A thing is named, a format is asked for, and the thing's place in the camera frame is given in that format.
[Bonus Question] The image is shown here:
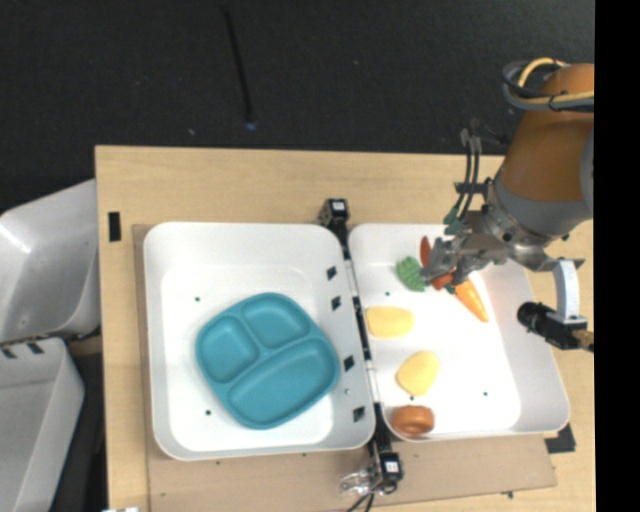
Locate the white plastic tray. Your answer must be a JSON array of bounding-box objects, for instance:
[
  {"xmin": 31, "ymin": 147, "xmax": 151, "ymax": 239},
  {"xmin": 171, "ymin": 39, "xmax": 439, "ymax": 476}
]
[
  {"xmin": 142, "ymin": 220, "xmax": 378, "ymax": 462},
  {"xmin": 346, "ymin": 222, "xmax": 572, "ymax": 444}
]

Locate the yellow oval toy food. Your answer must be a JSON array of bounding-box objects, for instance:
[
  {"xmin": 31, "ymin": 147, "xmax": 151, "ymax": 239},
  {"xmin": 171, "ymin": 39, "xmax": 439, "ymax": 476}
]
[
  {"xmin": 395, "ymin": 349, "xmax": 442, "ymax": 398},
  {"xmin": 365, "ymin": 305, "xmax": 416, "ymax": 340}
]

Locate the red sausage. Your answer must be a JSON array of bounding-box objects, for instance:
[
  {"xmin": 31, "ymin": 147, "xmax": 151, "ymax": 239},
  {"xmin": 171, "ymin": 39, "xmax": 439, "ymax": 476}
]
[{"xmin": 418, "ymin": 235, "xmax": 457, "ymax": 292}]

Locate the blue divided plate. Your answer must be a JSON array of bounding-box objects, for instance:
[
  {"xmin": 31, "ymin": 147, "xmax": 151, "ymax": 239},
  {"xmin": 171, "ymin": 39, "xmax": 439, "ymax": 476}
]
[{"xmin": 194, "ymin": 291, "xmax": 343, "ymax": 431}]

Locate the thin black and white rod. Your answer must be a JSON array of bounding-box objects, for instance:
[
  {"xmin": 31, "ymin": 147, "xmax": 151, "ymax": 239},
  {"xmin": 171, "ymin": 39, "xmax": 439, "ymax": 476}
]
[{"xmin": 333, "ymin": 219, "xmax": 389, "ymax": 454}]

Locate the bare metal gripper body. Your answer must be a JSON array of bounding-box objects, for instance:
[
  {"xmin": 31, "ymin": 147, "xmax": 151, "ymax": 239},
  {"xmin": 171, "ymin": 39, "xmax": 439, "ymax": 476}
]
[{"xmin": 448, "ymin": 207, "xmax": 557, "ymax": 271}]

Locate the green broccoli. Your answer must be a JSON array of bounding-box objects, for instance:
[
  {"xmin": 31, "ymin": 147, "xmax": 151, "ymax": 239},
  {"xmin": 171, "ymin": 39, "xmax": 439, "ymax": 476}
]
[{"xmin": 395, "ymin": 255, "xmax": 428, "ymax": 293}]

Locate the black block with thin wires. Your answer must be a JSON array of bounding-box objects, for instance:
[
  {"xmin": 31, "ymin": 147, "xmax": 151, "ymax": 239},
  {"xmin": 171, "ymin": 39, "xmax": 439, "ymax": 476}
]
[
  {"xmin": 370, "ymin": 449, "xmax": 404, "ymax": 485},
  {"xmin": 318, "ymin": 197, "xmax": 352, "ymax": 226}
]

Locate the black cylinder on white bracket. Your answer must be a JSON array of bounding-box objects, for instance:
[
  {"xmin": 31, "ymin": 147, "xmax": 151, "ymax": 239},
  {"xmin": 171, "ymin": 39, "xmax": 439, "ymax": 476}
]
[{"xmin": 516, "ymin": 257, "xmax": 589, "ymax": 351}]

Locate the brown doughnut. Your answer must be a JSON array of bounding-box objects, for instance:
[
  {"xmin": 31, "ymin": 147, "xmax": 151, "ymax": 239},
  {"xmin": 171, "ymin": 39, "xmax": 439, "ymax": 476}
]
[{"xmin": 389, "ymin": 404, "xmax": 436, "ymax": 438}]

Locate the orange carrot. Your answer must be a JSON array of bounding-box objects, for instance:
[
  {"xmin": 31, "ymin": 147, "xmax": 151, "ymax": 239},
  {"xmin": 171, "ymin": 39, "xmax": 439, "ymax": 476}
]
[{"xmin": 446, "ymin": 278, "xmax": 491, "ymax": 324}]

